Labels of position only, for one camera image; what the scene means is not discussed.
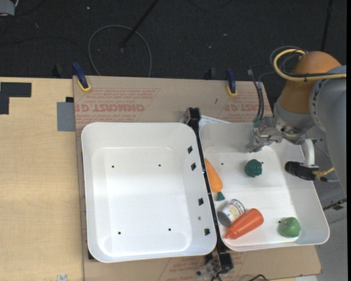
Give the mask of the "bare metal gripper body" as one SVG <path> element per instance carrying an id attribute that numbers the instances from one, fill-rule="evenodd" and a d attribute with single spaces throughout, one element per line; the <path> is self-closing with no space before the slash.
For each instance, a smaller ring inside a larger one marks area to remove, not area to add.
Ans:
<path id="1" fill-rule="evenodd" d="M 303 134 L 304 131 L 302 129 L 290 125 L 282 118 L 262 118 L 253 123 L 251 139 L 256 139 L 257 141 L 260 141 L 262 138 L 286 139 L 296 143 Z"/>

